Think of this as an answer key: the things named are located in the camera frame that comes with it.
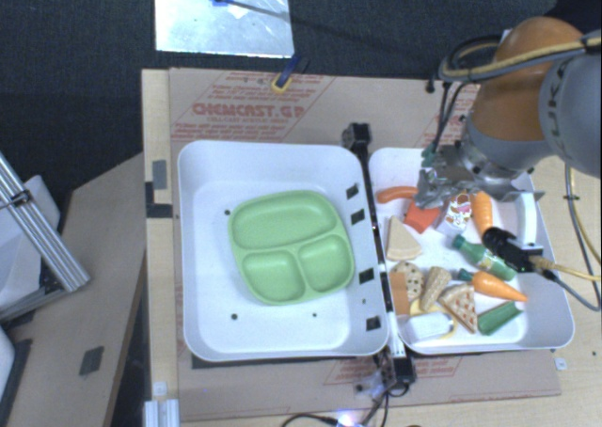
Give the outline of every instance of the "orange carrot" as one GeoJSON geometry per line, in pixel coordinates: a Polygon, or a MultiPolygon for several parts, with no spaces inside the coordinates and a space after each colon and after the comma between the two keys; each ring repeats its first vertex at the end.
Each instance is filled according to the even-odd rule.
{"type": "Polygon", "coordinates": [[[472,207],[472,218],[477,226],[479,235],[487,229],[493,227],[493,213],[491,211],[491,197],[484,191],[480,191],[476,195],[470,195],[470,203],[472,207]]]}
{"type": "Polygon", "coordinates": [[[515,300],[517,302],[527,301],[526,295],[512,288],[505,281],[484,271],[479,271],[473,275],[472,286],[475,292],[482,293],[483,295],[515,300]]]}
{"type": "Polygon", "coordinates": [[[376,195],[376,201],[379,203],[389,203],[394,199],[412,198],[417,193],[418,188],[416,186],[392,186],[391,188],[379,191],[376,195]]]}

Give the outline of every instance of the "yellow clip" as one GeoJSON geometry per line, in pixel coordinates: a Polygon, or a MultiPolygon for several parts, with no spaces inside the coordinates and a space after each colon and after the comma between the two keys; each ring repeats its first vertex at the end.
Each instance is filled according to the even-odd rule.
{"type": "Polygon", "coordinates": [[[274,78],[274,81],[272,81],[272,84],[271,84],[271,86],[272,86],[272,90],[273,90],[273,91],[274,91],[276,94],[282,94],[284,91],[286,91],[286,90],[289,88],[289,86],[290,86],[290,85],[291,85],[291,83],[293,82],[293,77],[291,76],[291,77],[289,77],[289,79],[287,79],[286,83],[284,83],[284,85],[283,85],[282,87],[278,87],[278,86],[277,86],[277,82],[278,82],[278,79],[280,79],[280,76],[281,76],[281,75],[282,75],[282,73],[281,73],[281,74],[278,74],[278,75],[277,75],[277,76],[274,78]]]}

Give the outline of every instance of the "green divided plate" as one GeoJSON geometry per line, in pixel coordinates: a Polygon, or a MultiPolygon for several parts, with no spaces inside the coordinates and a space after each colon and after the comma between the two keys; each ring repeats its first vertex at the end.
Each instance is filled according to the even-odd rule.
{"type": "Polygon", "coordinates": [[[287,191],[246,201],[231,213],[228,233],[246,285],[264,303],[318,298],[353,277],[345,226],[318,193],[287,191]]]}

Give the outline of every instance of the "black clip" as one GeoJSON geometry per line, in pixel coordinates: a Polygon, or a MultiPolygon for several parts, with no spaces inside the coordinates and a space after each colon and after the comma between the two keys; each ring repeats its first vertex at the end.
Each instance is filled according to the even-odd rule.
{"type": "Polygon", "coordinates": [[[31,201],[31,199],[32,199],[32,196],[31,196],[31,192],[29,190],[20,191],[15,196],[11,197],[10,200],[8,201],[8,203],[0,205],[0,210],[4,210],[5,208],[8,208],[9,206],[17,207],[17,206],[25,205],[25,203],[28,203],[29,201],[31,201]]]}

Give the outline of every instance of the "green bottle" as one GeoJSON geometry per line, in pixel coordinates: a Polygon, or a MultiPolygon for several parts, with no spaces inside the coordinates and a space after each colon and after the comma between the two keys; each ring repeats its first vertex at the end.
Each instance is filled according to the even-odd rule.
{"type": "Polygon", "coordinates": [[[467,242],[462,235],[457,235],[451,246],[460,250],[465,258],[473,265],[481,268],[491,275],[495,275],[502,280],[508,281],[516,276],[516,271],[510,268],[506,262],[491,253],[483,245],[467,242]]]}

